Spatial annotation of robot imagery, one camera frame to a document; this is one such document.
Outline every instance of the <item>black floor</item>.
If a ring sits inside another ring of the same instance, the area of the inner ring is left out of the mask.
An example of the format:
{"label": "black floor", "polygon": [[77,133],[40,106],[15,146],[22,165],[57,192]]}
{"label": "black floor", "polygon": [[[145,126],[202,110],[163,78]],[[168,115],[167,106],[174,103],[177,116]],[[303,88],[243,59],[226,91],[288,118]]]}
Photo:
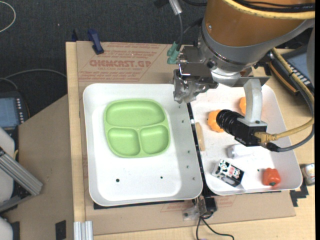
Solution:
{"label": "black floor", "polygon": [[[179,34],[179,22],[168,0],[0,0],[16,11],[16,21],[0,32],[0,78],[32,69],[66,73],[65,43],[74,29],[87,40],[89,28],[101,41],[171,44]],[[191,0],[205,3],[206,0]],[[186,28],[203,17],[205,7],[180,0]],[[13,19],[0,3],[0,31]],[[199,30],[193,28],[183,43],[193,44]],[[33,116],[67,93],[64,77],[50,72],[30,72],[9,78],[24,96]],[[0,81],[0,92],[15,87]]]}

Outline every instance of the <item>red toy vegetable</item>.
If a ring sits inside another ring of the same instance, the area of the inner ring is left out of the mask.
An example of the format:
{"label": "red toy vegetable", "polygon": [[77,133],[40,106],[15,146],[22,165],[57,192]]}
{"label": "red toy vegetable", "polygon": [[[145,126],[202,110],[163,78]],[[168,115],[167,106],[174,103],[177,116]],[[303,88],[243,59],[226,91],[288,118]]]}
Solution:
{"label": "red toy vegetable", "polygon": [[267,168],[263,172],[262,183],[266,186],[276,186],[281,182],[281,178],[277,169]]}

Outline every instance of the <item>yellow cable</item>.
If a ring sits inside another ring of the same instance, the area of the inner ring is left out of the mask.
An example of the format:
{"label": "yellow cable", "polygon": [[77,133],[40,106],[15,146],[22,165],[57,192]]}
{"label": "yellow cable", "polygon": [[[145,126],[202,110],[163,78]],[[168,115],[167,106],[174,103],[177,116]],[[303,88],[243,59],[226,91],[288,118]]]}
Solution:
{"label": "yellow cable", "polygon": [[315,11],[304,11],[304,12],[262,11],[262,10],[248,8],[233,0],[222,0],[222,1],[224,1],[226,4],[233,7],[234,9],[238,10],[239,12],[262,17],[262,18],[281,19],[281,20],[309,20],[309,19],[314,19],[316,17]]}
{"label": "yellow cable", "polygon": [[[315,97],[312,95],[312,93],[310,92],[310,90],[304,85],[304,83],[300,80],[299,77],[296,76],[296,74],[293,73],[292,69],[290,68],[290,66],[288,65],[287,61],[281,56],[281,54],[277,51],[276,48],[273,48],[272,53],[277,57],[277,59],[281,62],[281,64],[284,66],[284,68],[287,70],[287,72],[291,75],[291,77],[293,78],[293,80],[295,82],[297,82],[297,84],[302,88],[302,90],[306,93],[306,95],[308,96],[308,98],[311,101],[312,104],[312,109],[314,109],[315,107]],[[276,134],[270,134],[267,132],[255,132],[254,136],[256,136],[257,138],[259,138],[261,140],[261,143],[268,143],[271,141],[276,141],[280,138],[286,137],[286,136],[290,136],[293,134],[296,134],[310,126],[312,126],[315,123],[315,117],[313,116],[308,122],[306,122],[305,124],[293,128],[291,130],[287,130],[284,131],[282,133],[276,133]]]}

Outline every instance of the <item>wooden edge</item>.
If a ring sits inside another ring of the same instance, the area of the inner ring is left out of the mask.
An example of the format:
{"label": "wooden edge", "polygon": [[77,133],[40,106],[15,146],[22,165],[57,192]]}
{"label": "wooden edge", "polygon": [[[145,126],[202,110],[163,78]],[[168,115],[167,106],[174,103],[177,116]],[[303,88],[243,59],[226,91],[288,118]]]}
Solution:
{"label": "wooden edge", "polygon": [[86,210],[81,145],[77,44],[76,42],[66,42],[65,48],[70,124],[73,216],[75,222],[85,222]]}

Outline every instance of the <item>green plate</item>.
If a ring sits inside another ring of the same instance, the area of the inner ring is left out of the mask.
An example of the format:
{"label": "green plate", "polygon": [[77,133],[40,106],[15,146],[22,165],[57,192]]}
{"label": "green plate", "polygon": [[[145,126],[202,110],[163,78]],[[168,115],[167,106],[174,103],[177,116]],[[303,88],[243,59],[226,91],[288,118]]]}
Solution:
{"label": "green plate", "polygon": [[151,99],[122,99],[104,110],[104,130],[112,152],[124,158],[160,155],[170,145],[163,107]]}

